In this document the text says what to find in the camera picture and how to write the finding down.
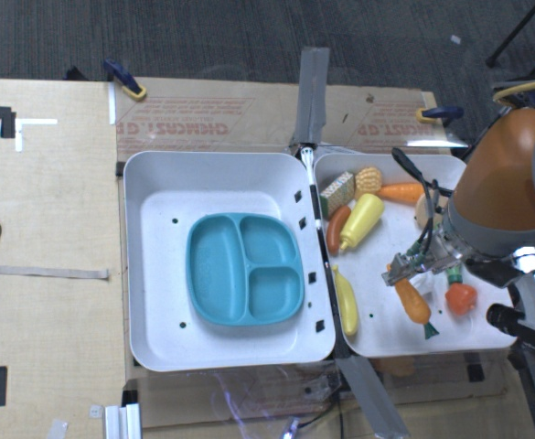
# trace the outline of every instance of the yellow cable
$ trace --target yellow cable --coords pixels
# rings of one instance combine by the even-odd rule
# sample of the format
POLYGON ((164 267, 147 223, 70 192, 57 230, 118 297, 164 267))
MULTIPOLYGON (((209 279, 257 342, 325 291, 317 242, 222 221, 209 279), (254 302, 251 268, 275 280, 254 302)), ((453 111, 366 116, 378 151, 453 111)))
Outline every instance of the yellow cable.
POLYGON ((506 98, 511 94, 517 94, 518 92, 524 91, 535 91, 535 81, 529 83, 519 84, 517 86, 512 86, 506 90, 497 91, 493 96, 493 101, 500 102, 501 99, 506 98))

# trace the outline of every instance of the toy sausage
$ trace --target toy sausage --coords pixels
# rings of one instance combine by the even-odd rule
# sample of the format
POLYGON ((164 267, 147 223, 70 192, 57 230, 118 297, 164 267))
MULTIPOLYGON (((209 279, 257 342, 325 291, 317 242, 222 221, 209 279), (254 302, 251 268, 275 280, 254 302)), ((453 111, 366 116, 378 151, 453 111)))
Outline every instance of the toy sausage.
POLYGON ((328 227, 326 228, 326 246, 331 255, 338 253, 338 249, 340 248, 340 230, 342 230, 347 222, 350 212, 350 207, 343 205, 334 212, 328 222, 328 227))

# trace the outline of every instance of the white tray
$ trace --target white tray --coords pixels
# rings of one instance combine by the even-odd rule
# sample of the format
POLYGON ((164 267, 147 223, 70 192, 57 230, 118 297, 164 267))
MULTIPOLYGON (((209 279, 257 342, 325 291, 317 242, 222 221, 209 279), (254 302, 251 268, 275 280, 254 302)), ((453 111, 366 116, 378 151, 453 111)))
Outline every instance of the white tray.
MULTIPOLYGON (((465 163, 448 155, 410 155, 426 180, 437 179, 440 186, 454 188, 465 169, 465 163)), ((390 155, 328 154, 316 160, 315 175, 319 190, 324 190, 345 171, 358 172, 365 166, 376 166, 386 183, 412 182, 390 155)), ((352 284, 357 300, 359 325, 353 337, 345 337, 361 356, 384 358, 449 351, 506 348, 514 337, 501 333, 486 320, 494 304, 512 305, 508 290, 476 278, 463 270, 465 283, 478 291, 477 307, 466 316, 454 316, 446 306, 448 288, 445 273, 427 274, 433 290, 425 296, 432 318, 430 322, 440 335, 425 339, 423 327, 405 314, 394 288, 388 287, 381 274, 386 272, 396 252, 405 252, 419 237, 421 230, 414 220, 414 206, 385 201, 380 222, 355 250, 348 250, 331 263, 352 284)))
POLYGON ((155 371, 212 369, 314 362, 330 354, 334 323, 307 174, 297 159, 143 152, 129 159, 123 175, 130 340, 141 365, 155 371), (188 232, 203 216, 224 212, 273 216, 293 231, 305 298, 291 318, 267 326, 225 327, 205 320, 191 304, 188 232))

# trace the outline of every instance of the blue divided plate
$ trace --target blue divided plate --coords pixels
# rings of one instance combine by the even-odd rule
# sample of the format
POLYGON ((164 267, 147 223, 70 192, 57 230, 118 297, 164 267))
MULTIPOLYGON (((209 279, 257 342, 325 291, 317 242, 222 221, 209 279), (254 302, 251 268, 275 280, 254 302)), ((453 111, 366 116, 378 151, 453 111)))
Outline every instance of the blue divided plate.
POLYGON ((278 219, 219 213, 187 236, 190 300, 208 321, 227 326, 274 324, 304 300, 304 275, 292 232, 278 219))

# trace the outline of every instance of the yellow clamp pad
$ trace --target yellow clamp pad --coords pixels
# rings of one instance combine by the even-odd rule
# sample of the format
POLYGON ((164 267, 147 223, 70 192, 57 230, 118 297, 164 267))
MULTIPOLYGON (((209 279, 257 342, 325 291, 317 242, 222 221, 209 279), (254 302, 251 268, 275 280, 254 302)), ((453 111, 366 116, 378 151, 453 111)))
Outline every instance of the yellow clamp pad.
POLYGON ((126 86, 123 86, 123 91, 134 101, 142 101, 145 96, 147 95, 147 90, 145 89, 145 86, 143 86, 142 84, 140 83, 137 83, 137 85, 139 86, 139 88, 141 88, 141 92, 139 94, 135 94, 134 92, 132 92, 131 90, 129 90, 129 88, 127 88, 126 86))
POLYGON ((425 111, 425 110, 426 110, 425 108, 420 107, 417 111, 415 111, 415 119, 417 120, 417 122, 421 122, 421 123, 437 123, 438 119, 433 119, 431 117, 423 117, 422 112, 425 111))

